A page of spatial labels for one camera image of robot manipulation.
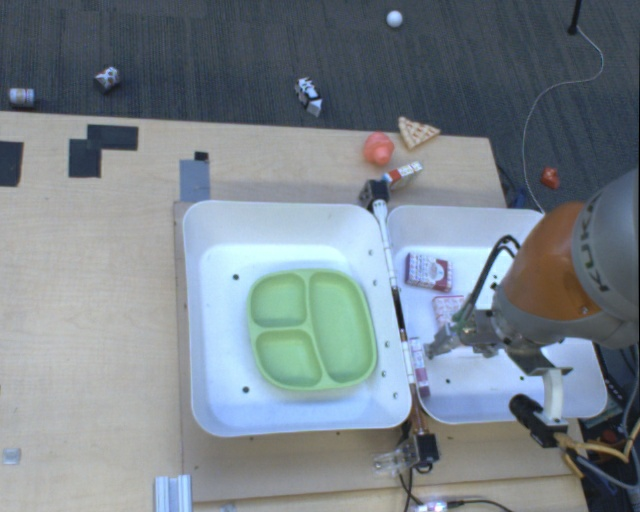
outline green divided plate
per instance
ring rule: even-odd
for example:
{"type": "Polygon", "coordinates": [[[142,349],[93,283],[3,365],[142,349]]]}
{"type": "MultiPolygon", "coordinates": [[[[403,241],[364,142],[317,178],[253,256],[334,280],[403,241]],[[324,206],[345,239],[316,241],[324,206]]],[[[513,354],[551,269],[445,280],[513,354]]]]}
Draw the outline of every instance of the green divided plate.
{"type": "Polygon", "coordinates": [[[258,368],[276,386],[351,386],[375,367],[367,301],[342,272],[301,269],[264,276],[251,287],[247,316],[258,368]]]}

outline wooden table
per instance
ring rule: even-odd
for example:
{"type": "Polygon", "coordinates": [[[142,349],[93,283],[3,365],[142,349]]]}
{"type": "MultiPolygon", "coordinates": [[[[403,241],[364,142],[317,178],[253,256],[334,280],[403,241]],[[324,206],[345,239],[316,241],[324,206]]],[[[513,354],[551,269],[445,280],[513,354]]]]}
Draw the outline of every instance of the wooden table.
{"type": "MultiPolygon", "coordinates": [[[[243,441],[231,441],[239,457],[231,458],[231,445],[185,437],[181,415],[179,161],[209,153],[213,198],[355,203],[364,181],[380,175],[360,155],[367,135],[0,112],[0,141],[24,143],[19,186],[0,188],[0,448],[22,450],[19,465],[0,465],[3,511],[152,510],[154,478],[193,473],[187,452],[197,446],[229,456],[218,460],[218,478],[234,485],[195,510],[232,500],[240,511],[402,510],[396,480],[358,469],[372,443],[395,432],[332,432],[331,442],[318,434],[279,463],[297,474],[287,482],[278,471],[234,473],[247,457],[243,441]],[[138,149],[103,151],[100,179],[69,178],[69,139],[86,138],[88,124],[137,126],[138,149]],[[358,466],[348,470],[352,478],[319,471],[311,479],[296,469],[306,455],[322,461],[327,446],[349,454],[358,466]]],[[[408,153],[391,136],[391,165],[425,166],[392,205],[504,206],[486,139],[441,136],[408,153]]],[[[416,482],[418,496],[482,495],[518,511],[586,510],[558,453],[538,448],[519,425],[431,426],[442,461],[416,482]]],[[[281,448],[299,438],[255,441],[277,468],[281,448]]],[[[194,477],[196,500],[210,491],[194,477]]]]}

